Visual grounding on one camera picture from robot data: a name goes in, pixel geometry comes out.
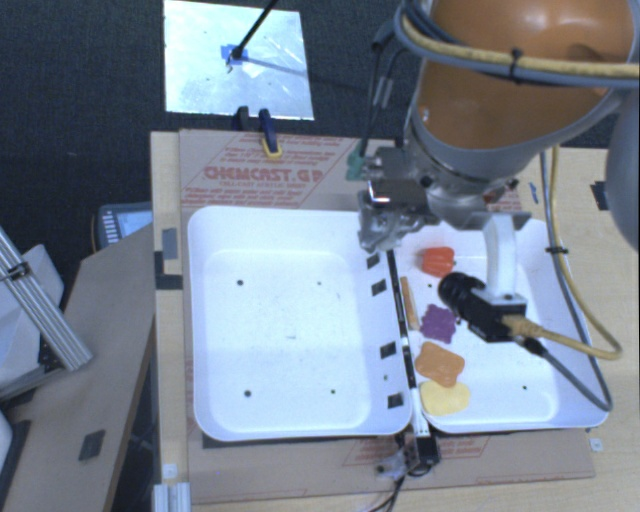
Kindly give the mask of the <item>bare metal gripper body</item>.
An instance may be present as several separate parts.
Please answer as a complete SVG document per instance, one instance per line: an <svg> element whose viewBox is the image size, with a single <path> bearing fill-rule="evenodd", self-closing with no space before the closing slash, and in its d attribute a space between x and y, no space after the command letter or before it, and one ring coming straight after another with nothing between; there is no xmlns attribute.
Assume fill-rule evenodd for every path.
<svg viewBox="0 0 640 512"><path fill-rule="evenodd" d="M418 150L380 147L365 160L364 204L374 211L421 216L457 229L478 229L472 219L501 196L499 178L473 177Z"/></svg>

